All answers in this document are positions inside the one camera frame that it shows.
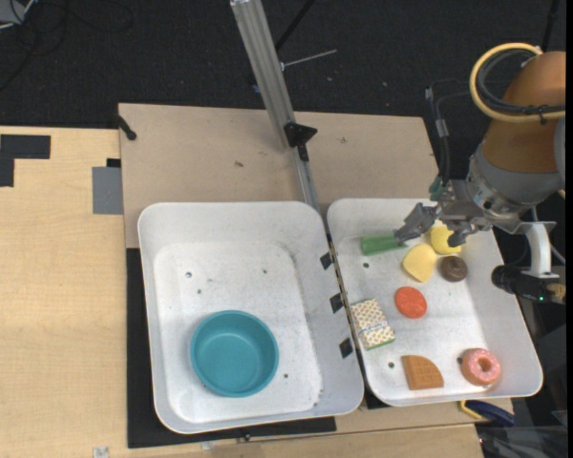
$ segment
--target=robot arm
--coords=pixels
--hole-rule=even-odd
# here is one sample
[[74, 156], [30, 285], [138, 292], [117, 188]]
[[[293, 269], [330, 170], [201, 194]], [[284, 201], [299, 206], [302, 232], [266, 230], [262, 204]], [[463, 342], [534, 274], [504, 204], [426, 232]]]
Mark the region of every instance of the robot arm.
[[[516, 53], [525, 53], [527, 60], [498, 99], [485, 87], [485, 77], [502, 58]], [[564, 302], [565, 289], [551, 273], [548, 232], [555, 223], [523, 221], [521, 216], [564, 189], [565, 65], [565, 52], [542, 53], [526, 44], [497, 46], [480, 58], [471, 73], [470, 93], [492, 117], [490, 126], [470, 158], [466, 179], [449, 179], [443, 168], [430, 189], [436, 205], [416, 205], [394, 232], [398, 242], [420, 236], [437, 219], [454, 231], [451, 246], [492, 227], [525, 235], [530, 269], [499, 266], [493, 283], [536, 302]], [[439, 117], [436, 125], [446, 140], [445, 121]], [[444, 157], [441, 163], [448, 160]]]

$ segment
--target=toy donut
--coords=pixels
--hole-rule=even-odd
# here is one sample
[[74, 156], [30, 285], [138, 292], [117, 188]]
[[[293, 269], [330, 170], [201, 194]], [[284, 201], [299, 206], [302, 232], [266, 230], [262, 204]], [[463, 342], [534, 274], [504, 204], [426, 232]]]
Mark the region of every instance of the toy donut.
[[493, 384], [499, 377], [500, 363], [490, 351], [477, 347], [465, 353], [460, 370], [471, 384], [487, 386]]

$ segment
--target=blue bowl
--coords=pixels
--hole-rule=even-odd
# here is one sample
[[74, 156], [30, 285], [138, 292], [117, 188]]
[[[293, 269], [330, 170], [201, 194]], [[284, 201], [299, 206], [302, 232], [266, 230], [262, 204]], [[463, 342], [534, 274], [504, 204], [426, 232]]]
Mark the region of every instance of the blue bowl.
[[278, 345], [269, 328], [239, 310], [204, 319], [191, 340], [193, 369], [208, 388], [225, 397], [247, 397], [274, 378]]

